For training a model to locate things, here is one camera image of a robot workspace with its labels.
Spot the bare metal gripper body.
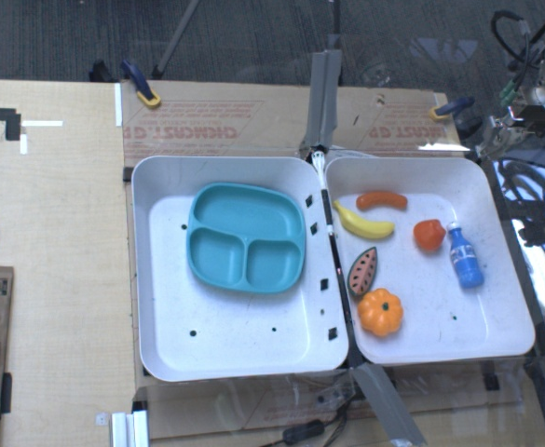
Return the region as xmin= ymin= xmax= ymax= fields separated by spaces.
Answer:
xmin=509 ymin=79 xmax=545 ymax=137

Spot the orange toy sausage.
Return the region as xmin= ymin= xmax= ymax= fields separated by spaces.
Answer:
xmin=355 ymin=190 xmax=409 ymax=212

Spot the blue plastic bottle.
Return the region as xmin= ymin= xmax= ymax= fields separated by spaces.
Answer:
xmin=445 ymin=221 xmax=485 ymax=291

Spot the yellow banana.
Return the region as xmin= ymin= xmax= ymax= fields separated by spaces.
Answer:
xmin=332 ymin=199 xmax=397 ymax=241

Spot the white plastic tray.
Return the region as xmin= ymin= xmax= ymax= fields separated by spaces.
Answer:
xmin=323 ymin=156 xmax=538 ymax=367
xmin=130 ymin=155 xmax=351 ymax=384

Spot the toy watermelon slice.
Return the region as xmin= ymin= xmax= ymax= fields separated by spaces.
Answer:
xmin=347 ymin=246 xmax=379 ymax=298

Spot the orange toy pumpkin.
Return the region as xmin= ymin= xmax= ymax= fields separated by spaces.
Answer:
xmin=356 ymin=287 xmax=405 ymax=338

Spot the brown cardboard board red print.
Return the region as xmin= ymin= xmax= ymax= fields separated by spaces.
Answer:
xmin=120 ymin=79 xmax=530 ymax=440

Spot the blue divided plate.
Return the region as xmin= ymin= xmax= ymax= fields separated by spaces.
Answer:
xmin=185 ymin=182 xmax=308 ymax=296

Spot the black block with thin wires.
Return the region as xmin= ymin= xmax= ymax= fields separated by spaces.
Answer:
xmin=281 ymin=418 xmax=326 ymax=446

